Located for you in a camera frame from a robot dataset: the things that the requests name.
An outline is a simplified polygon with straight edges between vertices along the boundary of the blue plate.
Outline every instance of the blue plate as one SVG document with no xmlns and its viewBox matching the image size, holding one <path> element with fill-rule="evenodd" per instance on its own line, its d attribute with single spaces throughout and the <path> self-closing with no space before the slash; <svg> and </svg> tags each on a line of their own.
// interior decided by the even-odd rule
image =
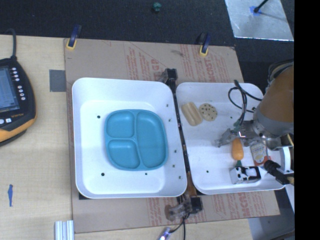
<svg viewBox="0 0 320 240">
<path fill-rule="evenodd" d="M 105 120 L 104 137 L 107 156 L 119 169 L 154 170 L 168 159 L 165 127 L 154 112 L 143 109 L 112 112 Z"/>
</svg>

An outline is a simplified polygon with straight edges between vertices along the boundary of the light wood surface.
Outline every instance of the light wood surface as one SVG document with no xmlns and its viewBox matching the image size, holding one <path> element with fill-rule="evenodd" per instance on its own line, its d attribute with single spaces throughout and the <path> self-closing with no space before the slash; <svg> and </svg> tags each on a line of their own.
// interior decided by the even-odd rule
<svg viewBox="0 0 320 240">
<path fill-rule="evenodd" d="M 13 51 L 0 35 L 0 59 Z M 16 56 L 32 83 L 38 115 L 26 133 L 0 147 L 0 239 L 53 240 L 55 221 L 72 220 L 67 103 L 50 92 L 50 70 L 65 70 L 64 39 L 17 36 Z M 12 206 L 8 189 L 13 185 Z M 75 234 L 76 240 L 156 240 L 164 227 Z M 170 240 L 182 240 L 181 227 Z M 251 240 L 247 219 L 186 225 L 186 239 Z"/>
</svg>

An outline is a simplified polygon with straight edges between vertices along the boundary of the cardboard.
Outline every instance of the cardboard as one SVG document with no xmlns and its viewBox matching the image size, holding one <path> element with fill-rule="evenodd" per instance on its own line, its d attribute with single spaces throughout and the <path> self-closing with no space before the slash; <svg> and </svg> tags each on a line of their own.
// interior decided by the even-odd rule
<svg viewBox="0 0 320 240">
<path fill-rule="evenodd" d="M 82 77 L 157 81 L 166 69 L 177 69 L 177 84 L 183 82 L 243 82 L 232 47 L 209 46 L 206 57 L 199 45 L 78 39 L 74 50 L 64 40 L 66 94 L 72 211 L 75 233 L 176 225 L 169 221 L 166 206 L 177 199 L 113 198 L 86 199 L 75 183 L 72 85 Z M 203 210 L 186 223 L 234 220 L 279 215 L 274 191 L 255 191 L 201 196 Z"/>
</svg>

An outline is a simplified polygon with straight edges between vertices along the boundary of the round cracker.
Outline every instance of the round cracker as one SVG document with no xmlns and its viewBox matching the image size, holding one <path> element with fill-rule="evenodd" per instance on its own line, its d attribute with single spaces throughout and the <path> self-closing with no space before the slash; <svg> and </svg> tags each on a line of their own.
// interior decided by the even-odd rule
<svg viewBox="0 0 320 240">
<path fill-rule="evenodd" d="M 204 120 L 213 121 L 217 118 L 217 109 L 209 103 L 204 103 L 199 107 L 199 111 Z"/>
</svg>

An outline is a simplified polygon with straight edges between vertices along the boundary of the brown cylinder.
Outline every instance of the brown cylinder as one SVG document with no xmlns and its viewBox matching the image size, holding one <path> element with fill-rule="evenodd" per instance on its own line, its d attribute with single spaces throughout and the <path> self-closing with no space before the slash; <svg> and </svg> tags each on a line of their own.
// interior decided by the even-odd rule
<svg viewBox="0 0 320 240">
<path fill-rule="evenodd" d="M 259 107 L 266 118 L 279 122 L 294 122 L 294 65 L 274 79 Z"/>
</svg>

